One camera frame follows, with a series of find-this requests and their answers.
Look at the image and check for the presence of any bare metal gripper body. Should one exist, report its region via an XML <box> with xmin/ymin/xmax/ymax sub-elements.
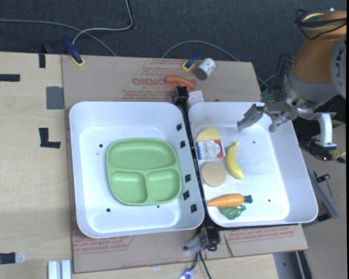
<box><xmin>263</xmin><ymin>89</ymin><xmax>315</xmax><ymax>121</ymax></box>

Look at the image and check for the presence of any yellow cheese wedge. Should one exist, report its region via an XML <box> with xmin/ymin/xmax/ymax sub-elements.
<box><xmin>195</xmin><ymin>126</ymin><xmax>222</xmax><ymax>142</ymax></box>

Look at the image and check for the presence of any white plastic tray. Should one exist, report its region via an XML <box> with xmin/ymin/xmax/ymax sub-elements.
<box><xmin>69</xmin><ymin>101</ymin><xmax>205</xmax><ymax>239</ymax></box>
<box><xmin>188</xmin><ymin>101</ymin><xmax>319</xmax><ymax>228</ymax></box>

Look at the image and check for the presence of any yellow banana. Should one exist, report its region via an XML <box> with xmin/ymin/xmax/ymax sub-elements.
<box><xmin>225</xmin><ymin>141</ymin><xmax>245</xmax><ymax>180</ymax></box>

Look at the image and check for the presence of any white and blue milk carton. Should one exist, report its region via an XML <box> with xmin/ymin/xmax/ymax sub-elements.
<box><xmin>195</xmin><ymin>139</ymin><xmax>226</xmax><ymax>161</ymax></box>

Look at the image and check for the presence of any white and red can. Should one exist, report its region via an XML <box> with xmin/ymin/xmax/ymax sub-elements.
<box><xmin>193</xmin><ymin>58</ymin><xmax>217</xmax><ymax>81</ymax></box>

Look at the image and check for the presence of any tan round biscuit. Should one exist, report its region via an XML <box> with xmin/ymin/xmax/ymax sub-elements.
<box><xmin>201</xmin><ymin>162</ymin><xmax>227</xmax><ymax>188</ymax></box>

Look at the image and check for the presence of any thin black rod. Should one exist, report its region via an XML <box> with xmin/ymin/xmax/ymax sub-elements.
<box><xmin>182</xmin><ymin>103</ymin><xmax>211</xmax><ymax>229</ymax></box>

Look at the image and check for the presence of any orange sausage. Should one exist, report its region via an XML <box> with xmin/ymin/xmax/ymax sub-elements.
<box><xmin>164</xmin><ymin>75</ymin><xmax>197</xmax><ymax>88</ymax></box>

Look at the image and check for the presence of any orange carrot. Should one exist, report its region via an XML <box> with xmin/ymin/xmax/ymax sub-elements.
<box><xmin>206</xmin><ymin>193</ymin><xmax>253</xmax><ymax>208</ymax></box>

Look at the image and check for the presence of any green lettuce leaf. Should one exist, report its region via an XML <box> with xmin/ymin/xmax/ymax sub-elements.
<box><xmin>219</xmin><ymin>205</ymin><xmax>247</xmax><ymax>220</ymax></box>

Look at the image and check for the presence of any green divided plate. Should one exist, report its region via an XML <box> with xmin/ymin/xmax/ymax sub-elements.
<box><xmin>105</xmin><ymin>138</ymin><xmax>183</xmax><ymax>206</ymax></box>

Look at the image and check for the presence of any brown cardboard board red print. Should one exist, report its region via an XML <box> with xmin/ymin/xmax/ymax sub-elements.
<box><xmin>60</xmin><ymin>54</ymin><xmax>309</xmax><ymax>274</ymax></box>

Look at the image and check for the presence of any black cylinder on white bracket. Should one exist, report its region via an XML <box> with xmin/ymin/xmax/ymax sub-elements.
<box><xmin>300</xmin><ymin>112</ymin><xmax>338</xmax><ymax>160</ymax></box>

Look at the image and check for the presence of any black block with thin wires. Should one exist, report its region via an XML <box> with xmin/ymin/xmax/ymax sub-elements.
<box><xmin>172</xmin><ymin>85</ymin><xmax>190</xmax><ymax>106</ymax></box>
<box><xmin>204</xmin><ymin>226</ymin><xmax>222</xmax><ymax>251</ymax></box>

